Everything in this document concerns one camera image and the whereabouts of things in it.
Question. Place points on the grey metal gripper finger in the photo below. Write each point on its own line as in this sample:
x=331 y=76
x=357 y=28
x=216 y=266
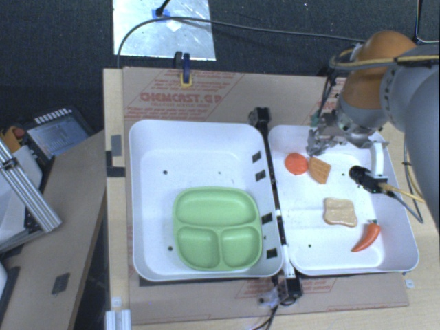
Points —
x=311 y=145
x=323 y=146

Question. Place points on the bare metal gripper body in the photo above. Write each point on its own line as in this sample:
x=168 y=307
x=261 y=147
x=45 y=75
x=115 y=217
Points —
x=338 y=129

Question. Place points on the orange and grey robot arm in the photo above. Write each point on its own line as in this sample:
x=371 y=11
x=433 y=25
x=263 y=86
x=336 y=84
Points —
x=405 y=91

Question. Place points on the round orange toy food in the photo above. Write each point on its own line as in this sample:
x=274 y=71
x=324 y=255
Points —
x=295 y=163

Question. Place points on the orange waffle biscuit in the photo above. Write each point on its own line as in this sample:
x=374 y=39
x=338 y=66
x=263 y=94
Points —
x=319 y=171

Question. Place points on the thin black and white rod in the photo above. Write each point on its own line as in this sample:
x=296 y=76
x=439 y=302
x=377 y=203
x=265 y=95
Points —
x=273 y=187

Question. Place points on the beige toy bread slice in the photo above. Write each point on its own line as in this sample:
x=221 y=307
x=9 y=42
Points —
x=340 y=212

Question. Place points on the white plastic tray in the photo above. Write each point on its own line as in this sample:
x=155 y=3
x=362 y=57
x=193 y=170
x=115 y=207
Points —
x=309 y=225
x=192 y=170

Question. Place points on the orange toy carrot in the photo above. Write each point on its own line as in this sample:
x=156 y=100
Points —
x=368 y=238

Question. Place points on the brown cardboard board red print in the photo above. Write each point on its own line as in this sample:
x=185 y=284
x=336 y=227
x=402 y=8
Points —
x=206 y=91

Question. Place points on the green divided plate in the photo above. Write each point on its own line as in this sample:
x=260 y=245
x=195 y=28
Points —
x=216 y=229

